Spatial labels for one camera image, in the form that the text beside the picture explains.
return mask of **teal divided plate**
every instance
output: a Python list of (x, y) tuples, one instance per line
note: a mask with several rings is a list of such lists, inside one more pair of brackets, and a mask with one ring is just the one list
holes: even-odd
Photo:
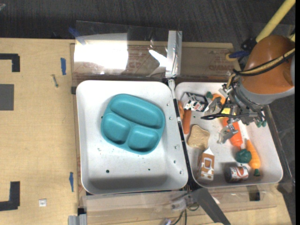
[(101, 121), (106, 141), (137, 154), (153, 151), (164, 127), (165, 115), (159, 107), (129, 94), (114, 96)]

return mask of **toy bread slice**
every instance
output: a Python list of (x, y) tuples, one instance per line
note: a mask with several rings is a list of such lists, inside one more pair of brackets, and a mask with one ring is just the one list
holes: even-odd
[(198, 125), (193, 125), (187, 144), (193, 148), (206, 150), (208, 148), (209, 137), (210, 133), (208, 131), (202, 129)]

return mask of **black floor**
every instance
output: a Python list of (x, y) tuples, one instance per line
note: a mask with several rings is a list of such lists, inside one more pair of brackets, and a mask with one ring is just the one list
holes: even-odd
[[(2, 38), (73, 38), (76, 20), (183, 31), (183, 41), (229, 42), (236, 51), (259, 34), (285, 0), (0, 0)], [(295, 6), (274, 33), (295, 28)], [(282, 185), (293, 224), (295, 214), (295, 96), (271, 104), (292, 179)]]

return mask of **wooden table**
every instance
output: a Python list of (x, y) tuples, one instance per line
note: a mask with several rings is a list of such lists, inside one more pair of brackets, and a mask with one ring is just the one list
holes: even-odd
[[(20, 182), (20, 206), (0, 211), (0, 224), (68, 224), (77, 215), (79, 193), (75, 147), (70, 45), (74, 40), (0, 38), (0, 53), (17, 53), (20, 72), (0, 60), (0, 84), (14, 84), (14, 110), (0, 111), (0, 201), (9, 200), (11, 181)], [(62, 74), (61, 58), (66, 59)], [(55, 75), (58, 87), (51, 75)], [(74, 176), (74, 191), (69, 176)], [(226, 211), (232, 224), (291, 224), (275, 187), (275, 206)], [(46, 199), (46, 206), (39, 200)], [(141, 221), (136, 225), (158, 224)], [(187, 224), (209, 224), (207, 215), (190, 214)]]

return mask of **soda can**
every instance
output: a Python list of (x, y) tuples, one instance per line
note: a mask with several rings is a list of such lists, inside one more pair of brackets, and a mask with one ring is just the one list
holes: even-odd
[(228, 167), (225, 170), (225, 179), (227, 182), (245, 181), (249, 177), (248, 169), (245, 166)]

